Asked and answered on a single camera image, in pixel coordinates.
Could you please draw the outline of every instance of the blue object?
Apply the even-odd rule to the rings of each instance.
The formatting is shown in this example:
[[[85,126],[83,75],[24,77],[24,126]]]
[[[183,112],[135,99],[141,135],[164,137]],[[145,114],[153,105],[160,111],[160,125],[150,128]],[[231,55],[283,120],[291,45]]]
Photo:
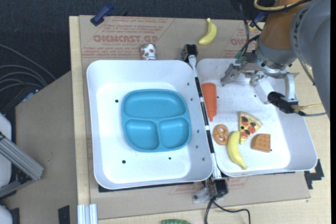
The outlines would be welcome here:
[[[265,19],[266,14],[265,13],[258,13],[257,16],[254,18],[254,23],[258,23],[260,21],[262,21],[263,19]],[[255,27],[255,24],[253,22],[250,22],[250,27]]]
[[[104,21],[104,19],[103,19],[104,16],[109,16],[109,15],[111,15],[111,14],[113,13],[113,11],[114,11],[114,5],[108,3],[108,4],[106,4],[106,5],[104,6],[104,8],[102,8],[101,11],[100,11],[94,18],[92,18],[90,21],[91,21],[95,26],[97,26],[97,25],[101,24],[101,23]]]
[[[142,152],[177,150],[191,137],[187,104],[175,91],[129,92],[121,104],[124,134],[129,145]]]

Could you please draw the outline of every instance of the toy banana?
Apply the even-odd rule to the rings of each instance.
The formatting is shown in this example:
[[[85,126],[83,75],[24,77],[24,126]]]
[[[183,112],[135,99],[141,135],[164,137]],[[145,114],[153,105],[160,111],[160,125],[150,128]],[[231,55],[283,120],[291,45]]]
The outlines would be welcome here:
[[[229,141],[227,142],[227,148],[229,151],[230,159],[240,165],[243,169],[247,169],[247,166],[245,165],[242,155],[239,152],[238,144],[239,144],[239,137],[240,137],[240,131],[235,131],[229,136]]]
[[[210,18],[207,19],[207,22],[208,22],[208,31],[206,35],[198,41],[200,45],[210,44],[215,39],[217,34],[217,26],[211,22]]]

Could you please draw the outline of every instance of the white tray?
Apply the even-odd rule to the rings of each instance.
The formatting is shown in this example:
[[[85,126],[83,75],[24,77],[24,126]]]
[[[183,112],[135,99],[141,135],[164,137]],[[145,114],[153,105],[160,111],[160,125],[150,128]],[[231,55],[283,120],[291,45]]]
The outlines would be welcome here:
[[[240,74],[239,78],[222,87],[220,79],[234,59],[203,59],[197,64],[200,83],[212,82],[217,91],[217,115],[209,121],[210,130],[217,124],[225,124],[229,132],[238,131],[238,111],[246,111],[259,118],[263,125],[256,132],[271,134],[271,152],[251,148],[252,137],[239,145],[239,151],[248,167],[246,170],[233,163],[227,146],[218,145],[214,150],[218,168],[227,176],[248,176],[269,173],[310,170],[317,163],[317,155],[305,119],[297,114],[285,114],[272,104],[264,104],[250,79]],[[282,79],[268,77],[273,89],[285,93]]]
[[[210,130],[225,124],[238,130],[238,111],[258,117],[263,126],[257,133],[271,134],[270,153],[252,150],[252,139],[239,145],[248,166],[233,163],[226,146],[213,141],[218,168],[227,176],[294,172],[315,167],[317,155],[306,122],[296,114],[285,114],[261,102],[243,74],[224,87],[220,78],[233,59],[203,59],[197,64],[201,83],[217,88],[217,115]],[[282,80],[268,78],[275,91],[284,93]],[[97,182],[107,189],[203,181],[213,169],[204,119],[192,68],[179,60],[98,60],[87,70],[93,143],[93,168]],[[168,89],[186,101],[192,135],[189,143],[175,151],[139,152],[124,137],[121,119],[123,97],[134,90]]]
[[[107,189],[203,181],[212,173],[204,119],[191,67],[178,60],[98,60],[87,69],[93,168]],[[140,152],[126,141],[121,103],[134,90],[168,89],[186,101],[192,135],[169,152]]]

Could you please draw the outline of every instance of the pizza slice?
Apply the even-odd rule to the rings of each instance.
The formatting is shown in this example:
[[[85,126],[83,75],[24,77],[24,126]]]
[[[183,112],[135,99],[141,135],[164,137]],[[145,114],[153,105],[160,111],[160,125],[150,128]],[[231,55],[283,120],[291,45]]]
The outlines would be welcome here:
[[[257,117],[244,112],[239,112],[239,143],[243,144],[251,135],[253,135],[261,126],[262,122]]]

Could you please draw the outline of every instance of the toy pretzel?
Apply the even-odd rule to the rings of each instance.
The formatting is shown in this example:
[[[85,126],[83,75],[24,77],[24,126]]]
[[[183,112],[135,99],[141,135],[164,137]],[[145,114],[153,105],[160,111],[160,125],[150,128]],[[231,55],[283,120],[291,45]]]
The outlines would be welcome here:
[[[215,126],[213,131],[213,137],[217,144],[226,145],[228,141],[228,129],[225,125],[219,124]]]

